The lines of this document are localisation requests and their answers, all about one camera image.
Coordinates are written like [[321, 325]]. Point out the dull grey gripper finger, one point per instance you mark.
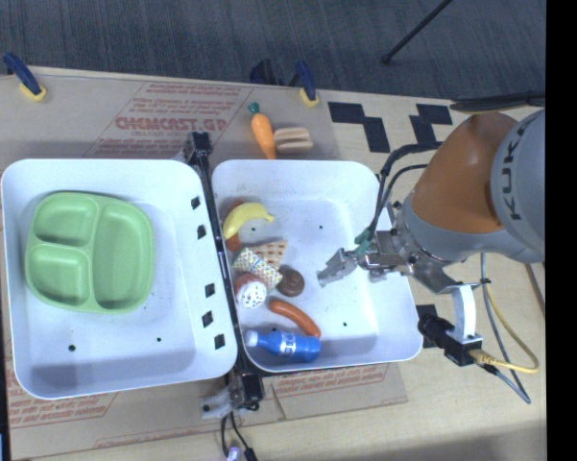
[[327, 274], [346, 257]]

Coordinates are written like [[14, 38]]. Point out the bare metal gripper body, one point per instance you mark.
[[389, 255]]

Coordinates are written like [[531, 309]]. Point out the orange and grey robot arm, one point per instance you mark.
[[461, 180]]

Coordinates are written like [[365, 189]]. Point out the brown doughnut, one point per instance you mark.
[[292, 282]]

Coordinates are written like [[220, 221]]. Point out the white plastic tray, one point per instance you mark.
[[355, 209], [182, 276]]

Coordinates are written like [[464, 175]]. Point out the tan pizza slice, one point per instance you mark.
[[274, 252]]

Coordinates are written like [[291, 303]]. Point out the white and yellow patterned packet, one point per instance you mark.
[[253, 263]]

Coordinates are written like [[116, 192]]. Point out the blue bottle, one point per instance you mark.
[[288, 345]]

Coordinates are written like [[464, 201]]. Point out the yellow banana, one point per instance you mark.
[[242, 215]]

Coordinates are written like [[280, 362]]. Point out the thin black rod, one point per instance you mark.
[[219, 248]]

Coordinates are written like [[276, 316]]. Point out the tan bread bun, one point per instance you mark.
[[293, 139]]

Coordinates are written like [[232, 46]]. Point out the orange carrot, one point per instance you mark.
[[263, 132]]

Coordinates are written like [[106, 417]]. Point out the green divided plate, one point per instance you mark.
[[96, 252]]

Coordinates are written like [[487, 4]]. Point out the black tripod leg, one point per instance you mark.
[[429, 17]]

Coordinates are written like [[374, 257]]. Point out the brown cardboard board red print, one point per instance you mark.
[[139, 113]]

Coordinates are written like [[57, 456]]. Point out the black cylinder on white bracket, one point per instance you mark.
[[453, 336]]

